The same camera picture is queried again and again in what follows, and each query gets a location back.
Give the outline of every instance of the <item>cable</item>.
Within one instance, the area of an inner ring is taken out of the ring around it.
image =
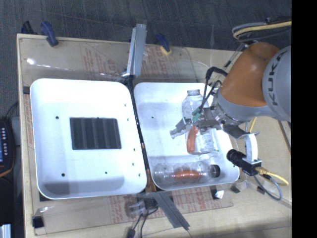
[[[291,29],[284,29],[284,30],[281,30],[281,31],[278,31],[278,32],[275,32],[272,34],[267,34],[267,35],[258,36],[258,37],[254,37],[254,38],[246,38],[246,39],[239,38],[238,42],[245,43],[248,41],[261,40],[261,39],[265,39],[265,38],[274,37],[276,35],[279,35],[279,34],[284,33],[284,32],[289,32],[289,31],[291,31]]]
[[[6,112],[6,114],[5,114],[5,118],[7,118],[7,116],[9,115],[9,113],[10,113],[10,111],[15,107],[15,106],[17,106],[19,104],[19,101],[17,101],[17,102],[15,102],[10,108],[9,108],[9,110]]]
[[[273,198],[274,200],[277,200],[277,201],[279,201],[279,200],[282,199],[282,190],[281,190],[280,186],[278,185],[278,183],[277,183],[273,178],[270,177],[269,179],[270,179],[271,182],[273,182],[273,183],[275,184],[275,186],[277,187],[278,193],[279,193],[279,197],[275,197],[275,196],[273,196],[271,193],[269,193],[269,192],[262,186],[262,184],[259,182],[259,180],[258,180],[258,178],[257,178],[256,176],[254,176],[254,179],[257,181],[259,187],[260,187],[261,189],[263,189],[271,198]]]
[[[242,24],[242,25],[238,25],[232,28],[232,33],[247,28],[247,27],[254,27],[254,26],[263,26],[263,25],[267,25],[267,23],[265,22],[256,22],[256,23],[247,23],[247,24]]]
[[[235,59],[235,57],[238,55],[238,53],[245,47],[244,43],[241,43],[239,47],[236,49],[236,51],[232,54],[230,59],[224,64],[222,67],[223,70],[228,69],[229,65],[232,63],[232,61]]]
[[[138,220],[137,220],[137,223],[134,225],[134,228],[133,228],[133,229],[135,229],[135,228],[137,227],[137,225],[138,225],[138,223],[139,223],[141,217],[142,217],[142,213],[140,214],[140,216],[139,216],[139,218],[138,218]]]
[[[274,29],[274,28],[279,28],[279,27],[286,27],[286,26],[291,26],[292,21],[286,21],[282,23],[275,23],[275,24],[269,24],[269,25],[260,25],[260,26],[251,26],[251,27],[246,27],[241,30],[238,30],[233,33],[233,37],[235,39],[239,39],[239,35],[247,32],[253,32],[253,31],[259,31],[259,30],[267,30],[267,29]]]
[[[275,173],[273,173],[273,172],[271,172],[263,167],[255,167],[255,170],[257,172],[259,172],[260,175],[267,175],[267,176],[272,176],[272,177],[278,178],[279,180],[281,180],[283,182],[283,183],[278,183],[280,186],[288,186],[289,185],[289,182],[285,178],[283,178],[283,177],[281,177],[281,176],[279,176],[279,175],[277,175],[277,174],[275,174]]]
[[[210,67],[207,72],[206,72],[206,82],[205,82],[205,89],[204,89],[204,95],[203,95],[203,101],[202,101],[202,104],[199,106],[199,114],[202,112],[203,110],[203,107],[204,107],[204,104],[206,103],[207,99],[209,98],[210,94],[208,94],[208,97],[206,97],[206,93],[207,93],[207,86],[208,86],[208,81],[209,79],[211,78],[211,75],[213,72],[216,72],[216,73],[219,73],[223,76],[227,76],[228,73],[225,72],[223,69],[219,69],[215,66],[213,67]]]
[[[186,230],[186,231],[187,231],[188,235],[189,235],[191,238],[193,238],[192,235],[190,234],[189,230]]]
[[[219,87],[222,85],[221,81],[220,80],[217,80],[213,86],[211,87],[211,90],[209,91],[208,95],[206,96],[206,99],[205,99],[205,102],[208,100],[208,98],[210,97],[210,95],[213,95],[213,90],[215,89],[216,85],[219,84]]]
[[[9,179],[7,179],[6,177],[0,177],[0,180],[3,180],[7,184],[9,184],[10,187],[12,187],[12,189],[13,189],[13,184],[12,184],[12,182],[9,181]]]
[[[144,226],[144,223],[145,223],[145,221],[146,221],[147,217],[148,217],[149,215],[153,214],[154,212],[156,212],[158,209],[159,209],[159,208],[158,208],[158,207],[156,207],[156,208],[155,208],[155,210],[154,210],[153,212],[151,212],[151,213],[149,213],[149,210],[147,210],[147,213],[146,213],[146,215],[144,216],[144,220],[143,220],[143,223],[142,223],[142,226],[141,226],[141,230],[140,230],[140,238],[142,238],[142,237],[143,237],[143,236],[142,236],[142,229],[143,229],[143,226]]]
[[[252,129],[253,129],[253,126],[254,126],[254,124],[255,124],[255,122],[256,122],[256,119],[257,119],[256,117],[254,117],[254,118],[252,119],[249,133],[251,133],[251,131],[252,131]]]

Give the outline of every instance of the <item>white tray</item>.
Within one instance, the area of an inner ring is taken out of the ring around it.
[[[174,165],[200,160],[198,155],[187,153],[185,135],[172,139],[169,131],[175,129],[182,118],[182,101],[187,96],[187,90],[200,89],[203,93],[204,87],[203,83],[139,83],[134,89],[151,175],[154,183],[163,190],[231,183],[239,177],[239,168],[234,167],[226,158],[232,145],[228,134],[222,130],[214,133],[219,155],[211,158],[211,164],[220,167],[219,177],[204,183],[161,184],[154,176],[158,163]]]
[[[117,82],[31,85],[37,184],[49,199],[133,194],[147,182],[128,89]],[[70,118],[115,118],[121,149],[73,150]]]

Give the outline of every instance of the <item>orange object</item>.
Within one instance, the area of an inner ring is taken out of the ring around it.
[[[199,128],[196,128],[194,125],[190,129],[187,137],[187,152],[193,153],[195,151],[195,142],[196,142],[196,135],[199,131]]]
[[[183,171],[178,171],[174,173],[174,179],[176,181],[199,181],[200,178],[202,177],[202,174],[200,172],[197,172],[195,170],[183,170]]]
[[[266,65],[279,51],[276,46],[258,42],[238,57],[223,81],[222,96],[229,102],[248,107],[266,106],[262,78]]]

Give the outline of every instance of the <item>rectangular vent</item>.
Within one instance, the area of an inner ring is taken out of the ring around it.
[[[70,118],[73,150],[121,149],[118,121],[113,118]]]

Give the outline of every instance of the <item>plastic bottle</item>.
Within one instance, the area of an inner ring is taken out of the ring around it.
[[[192,112],[196,110],[202,102],[203,96],[200,94],[199,89],[188,90],[187,97],[182,102],[183,117],[185,117],[185,119],[192,119]],[[204,108],[208,107],[208,102],[205,102]],[[185,138],[187,152],[190,154],[205,154],[214,150],[211,129],[202,130],[192,126],[191,130],[185,133]]]
[[[189,183],[207,183],[220,176],[218,165],[209,165],[202,161],[188,163],[159,163],[155,166],[154,180],[162,185]]]

